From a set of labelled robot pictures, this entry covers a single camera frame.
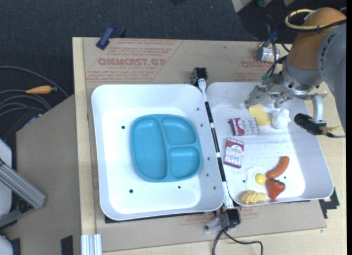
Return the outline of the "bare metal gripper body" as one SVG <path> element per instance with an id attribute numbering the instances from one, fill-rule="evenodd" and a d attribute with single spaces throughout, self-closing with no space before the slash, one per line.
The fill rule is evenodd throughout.
<path id="1" fill-rule="evenodd" d="M 289 100 L 293 97 L 305 99 L 313 86 L 304 85 L 287 71 L 280 71 L 264 79 L 265 92 L 276 100 Z"/>

